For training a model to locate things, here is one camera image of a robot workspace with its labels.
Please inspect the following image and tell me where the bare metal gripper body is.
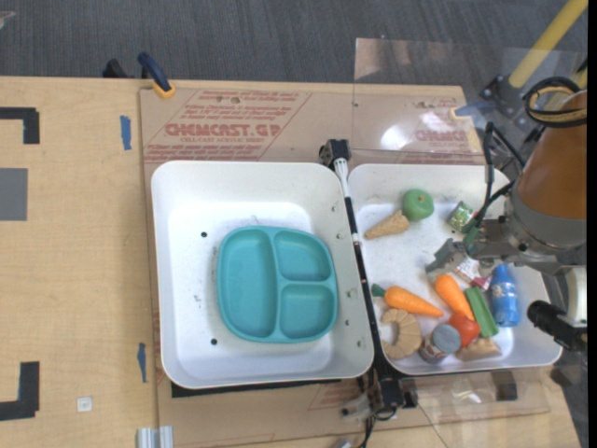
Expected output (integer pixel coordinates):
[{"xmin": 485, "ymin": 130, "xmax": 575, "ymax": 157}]
[{"xmin": 465, "ymin": 218, "xmax": 584, "ymax": 277}]

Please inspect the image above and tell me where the white and pink packet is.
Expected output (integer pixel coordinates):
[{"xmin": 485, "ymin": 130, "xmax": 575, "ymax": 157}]
[{"xmin": 451, "ymin": 257, "xmax": 493, "ymax": 292}]

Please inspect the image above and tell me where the white plastic tray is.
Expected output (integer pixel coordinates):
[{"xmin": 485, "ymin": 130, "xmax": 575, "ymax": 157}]
[
  {"xmin": 347, "ymin": 163, "xmax": 564, "ymax": 376},
  {"xmin": 149, "ymin": 160, "xmax": 376, "ymax": 390}
]

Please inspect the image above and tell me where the small green can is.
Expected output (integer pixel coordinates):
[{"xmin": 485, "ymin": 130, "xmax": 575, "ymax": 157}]
[{"xmin": 446, "ymin": 201, "xmax": 476, "ymax": 232}]

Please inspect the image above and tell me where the orange carrot with green top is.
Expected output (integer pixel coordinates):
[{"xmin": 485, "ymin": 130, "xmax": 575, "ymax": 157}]
[{"xmin": 370, "ymin": 284, "xmax": 444, "ymax": 318}]

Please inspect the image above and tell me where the blue bottle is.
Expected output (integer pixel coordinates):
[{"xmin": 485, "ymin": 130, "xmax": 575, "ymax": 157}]
[{"xmin": 489, "ymin": 262, "xmax": 521, "ymax": 329}]

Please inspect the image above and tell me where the green apple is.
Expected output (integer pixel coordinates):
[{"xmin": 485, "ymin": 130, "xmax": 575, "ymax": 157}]
[{"xmin": 401, "ymin": 189, "xmax": 436, "ymax": 222}]

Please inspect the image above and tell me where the tan ice cream cone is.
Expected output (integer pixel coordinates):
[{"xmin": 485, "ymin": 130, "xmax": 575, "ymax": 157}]
[{"xmin": 363, "ymin": 210, "xmax": 411, "ymax": 241}]

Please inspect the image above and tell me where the long green vegetable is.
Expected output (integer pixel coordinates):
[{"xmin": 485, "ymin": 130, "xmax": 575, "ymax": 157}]
[{"xmin": 464, "ymin": 286, "xmax": 500, "ymax": 339}]

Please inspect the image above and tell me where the red-orange pepper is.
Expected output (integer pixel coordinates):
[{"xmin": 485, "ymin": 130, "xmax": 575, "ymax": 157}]
[{"xmin": 448, "ymin": 313, "xmax": 481, "ymax": 348}]

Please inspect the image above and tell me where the tan croissant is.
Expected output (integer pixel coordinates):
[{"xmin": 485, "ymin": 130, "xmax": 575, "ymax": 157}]
[{"xmin": 381, "ymin": 308, "xmax": 423, "ymax": 360}]

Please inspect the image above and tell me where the can with grey lid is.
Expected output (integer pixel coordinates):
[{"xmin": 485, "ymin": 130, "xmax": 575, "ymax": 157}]
[{"xmin": 418, "ymin": 323, "xmax": 463, "ymax": 364}]

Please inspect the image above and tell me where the thin black and white rod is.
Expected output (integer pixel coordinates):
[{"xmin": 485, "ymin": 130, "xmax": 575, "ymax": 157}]
[{"xmin": 333, "ymin": 156, "xmax": 389, "ymax": 382}]

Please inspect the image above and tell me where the tan bread slice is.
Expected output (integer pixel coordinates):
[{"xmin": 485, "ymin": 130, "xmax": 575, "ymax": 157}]
[{"xmin": 454, "ymin": 337, "xmax": 504, "ymax": 362}]

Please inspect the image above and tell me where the teal divided plate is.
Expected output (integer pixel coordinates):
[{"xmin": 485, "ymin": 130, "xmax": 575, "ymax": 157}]
[{"xmin": 215, "ymin": 225, "xmax": 340, "ymax": 344}]

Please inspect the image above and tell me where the brown cardboard board, red print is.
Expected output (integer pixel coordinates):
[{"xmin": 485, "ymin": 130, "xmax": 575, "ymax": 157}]
[{"xmin": 138, "ymin": 80, "xmax": 551, "ymax": 443}]

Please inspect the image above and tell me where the black cylinder on white bracket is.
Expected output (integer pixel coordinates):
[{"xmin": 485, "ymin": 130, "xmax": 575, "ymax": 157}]
[{"xmin": 526, "ymin": 266, "xmax": 588, "ymax": 352}]

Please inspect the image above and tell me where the black block with thin wires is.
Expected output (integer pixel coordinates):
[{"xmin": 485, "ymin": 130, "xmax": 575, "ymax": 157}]
[
  {"xmin": 319, "ymin": 138, "xmax": 352, "ymax": 166},
  {"xmin": 372, "ymin": 374, "xmax": 408, "ymax": 411}
]

